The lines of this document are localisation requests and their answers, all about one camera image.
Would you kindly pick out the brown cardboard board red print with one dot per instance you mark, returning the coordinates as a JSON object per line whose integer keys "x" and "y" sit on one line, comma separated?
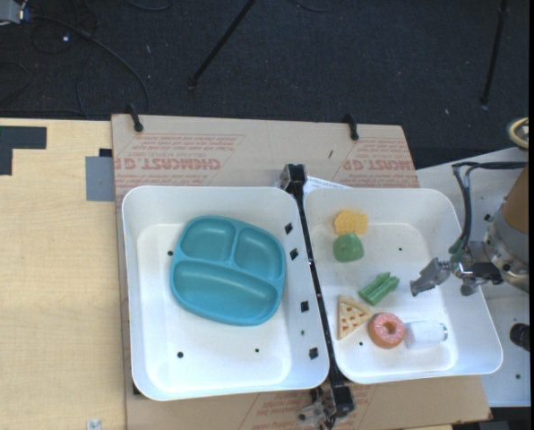
{"x": 258, "y": 150}

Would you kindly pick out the thin black rod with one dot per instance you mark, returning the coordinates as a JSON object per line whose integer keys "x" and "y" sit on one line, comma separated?
{"x": 314, "y": 276}

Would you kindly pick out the white plastic tray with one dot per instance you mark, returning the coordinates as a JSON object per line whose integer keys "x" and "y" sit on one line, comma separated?
{"x": 428, "y": 365}
{"x": 213, "y": 365}

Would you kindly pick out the yellow toy corn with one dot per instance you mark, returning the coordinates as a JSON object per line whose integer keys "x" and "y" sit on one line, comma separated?
{"x": 350, "y": 222}

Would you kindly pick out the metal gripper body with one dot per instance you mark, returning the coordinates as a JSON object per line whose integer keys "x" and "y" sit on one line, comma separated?
{"x": 511, "y": 272}

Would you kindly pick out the pink toy doughnut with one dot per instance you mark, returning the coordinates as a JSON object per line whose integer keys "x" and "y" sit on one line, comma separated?
{"x": 379, "y": 335}

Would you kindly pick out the toy pizza slice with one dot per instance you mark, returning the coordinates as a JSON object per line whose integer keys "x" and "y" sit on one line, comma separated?
{"x": 350, "y": 317}

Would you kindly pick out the black cylinder on white bracket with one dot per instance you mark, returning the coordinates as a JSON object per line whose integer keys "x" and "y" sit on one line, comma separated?
{"x": 521, "y": 337}

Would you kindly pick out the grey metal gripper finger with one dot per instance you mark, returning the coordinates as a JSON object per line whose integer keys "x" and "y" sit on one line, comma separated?
{"x": 430, "y": 277}
{"x": 469, "y": 288}

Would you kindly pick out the white paper sheet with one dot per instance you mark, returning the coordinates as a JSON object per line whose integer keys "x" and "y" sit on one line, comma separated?
{"x": 325, "y": 183}

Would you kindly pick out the green toy pear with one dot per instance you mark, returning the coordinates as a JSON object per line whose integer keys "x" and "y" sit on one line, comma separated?
{"x": 347, "y": 249}

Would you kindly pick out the white plastic bottle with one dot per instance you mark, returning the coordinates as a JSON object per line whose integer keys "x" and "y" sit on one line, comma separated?
{"x": 426, "y": 334}

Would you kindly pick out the green toy asparagus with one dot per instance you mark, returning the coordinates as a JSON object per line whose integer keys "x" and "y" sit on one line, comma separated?
{"x": 378, "y": 288}

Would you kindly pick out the blue divided plate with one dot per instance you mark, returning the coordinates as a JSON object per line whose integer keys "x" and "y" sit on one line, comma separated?
{"x": 226, "y": 285}

